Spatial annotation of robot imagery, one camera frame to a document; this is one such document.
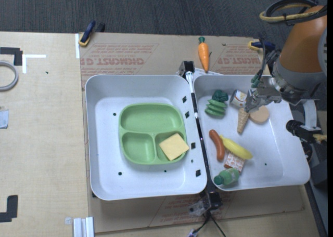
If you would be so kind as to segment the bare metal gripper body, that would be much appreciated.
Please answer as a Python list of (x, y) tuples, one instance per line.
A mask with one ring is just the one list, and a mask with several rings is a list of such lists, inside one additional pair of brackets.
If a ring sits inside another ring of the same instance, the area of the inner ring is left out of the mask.
[(248, 91), (249, 103), (279, 103), (282, 100), (282, 93), (289, 84), (281, 77), (255, 75), (251, 79), (251, 88)]

